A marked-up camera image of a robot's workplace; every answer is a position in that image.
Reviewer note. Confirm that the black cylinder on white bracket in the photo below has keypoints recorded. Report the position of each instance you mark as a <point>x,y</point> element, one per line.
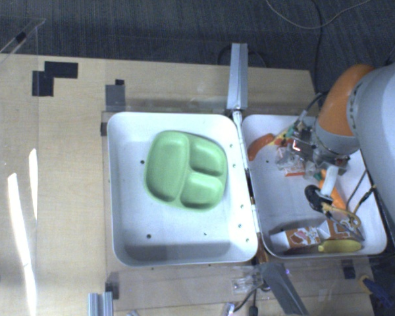
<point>329,178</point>

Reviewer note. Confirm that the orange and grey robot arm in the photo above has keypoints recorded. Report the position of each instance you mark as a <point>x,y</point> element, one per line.
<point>378,137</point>

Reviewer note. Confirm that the orange carrot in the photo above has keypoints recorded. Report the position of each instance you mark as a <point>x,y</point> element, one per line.
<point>337,199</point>

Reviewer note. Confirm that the brown and white carton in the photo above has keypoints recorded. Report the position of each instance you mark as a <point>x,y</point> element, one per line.
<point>335,229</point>
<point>301,237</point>

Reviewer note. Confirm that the green divided plate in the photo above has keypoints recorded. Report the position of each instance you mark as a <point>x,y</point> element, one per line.
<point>166,166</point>

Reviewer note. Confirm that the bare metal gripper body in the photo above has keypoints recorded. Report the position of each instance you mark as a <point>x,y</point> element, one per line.
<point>304,142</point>

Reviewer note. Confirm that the white plastic tray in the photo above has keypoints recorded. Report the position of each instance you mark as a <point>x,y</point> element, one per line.
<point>131,183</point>
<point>283,202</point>

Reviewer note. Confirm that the yellow and red pizza slice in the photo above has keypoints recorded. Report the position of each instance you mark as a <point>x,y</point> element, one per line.
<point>280,139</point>

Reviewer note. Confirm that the orange sausage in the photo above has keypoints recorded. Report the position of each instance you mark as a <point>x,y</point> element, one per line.
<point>258,143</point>

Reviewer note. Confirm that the yellow banana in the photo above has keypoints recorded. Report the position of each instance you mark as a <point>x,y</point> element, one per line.
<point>340,246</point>

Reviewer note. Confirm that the clear plastic bottle orange label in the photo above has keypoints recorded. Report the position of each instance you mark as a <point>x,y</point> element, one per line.
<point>288,163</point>

